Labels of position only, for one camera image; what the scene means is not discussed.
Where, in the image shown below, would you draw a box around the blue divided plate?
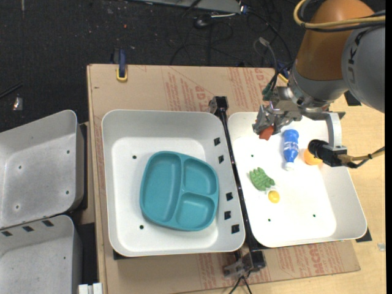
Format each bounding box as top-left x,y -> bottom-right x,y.
139,150 -> 221,232

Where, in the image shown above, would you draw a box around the black cylinder on white bracket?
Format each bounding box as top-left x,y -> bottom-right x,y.
307,111 -> 349,168

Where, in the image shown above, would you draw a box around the green toy grapes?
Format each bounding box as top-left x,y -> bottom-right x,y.
248,167 -> 276,192

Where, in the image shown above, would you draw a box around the white plastic tray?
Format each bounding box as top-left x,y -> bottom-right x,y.
0,214 -> 84,294
227,111 -> 368,249
0,109 -> 86,230
100,108 -> 246,258

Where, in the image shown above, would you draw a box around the brown cardboard board red print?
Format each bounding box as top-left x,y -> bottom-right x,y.
86,63 -> 361,294

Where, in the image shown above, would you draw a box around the orange ball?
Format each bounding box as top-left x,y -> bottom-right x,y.
303,148 -> 323,167

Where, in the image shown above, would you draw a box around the red toy block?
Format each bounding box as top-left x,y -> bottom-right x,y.
258,126 -> 275,141

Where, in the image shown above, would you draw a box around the black block with thin wires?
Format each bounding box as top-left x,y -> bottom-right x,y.
209,96 -> 230,115
222,251 -> 266,279

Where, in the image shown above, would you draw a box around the blue and white bottle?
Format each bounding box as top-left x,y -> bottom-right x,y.
281,129 -> 300,172

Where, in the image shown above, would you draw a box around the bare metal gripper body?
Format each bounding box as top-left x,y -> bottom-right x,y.
258,86 -> 304,123

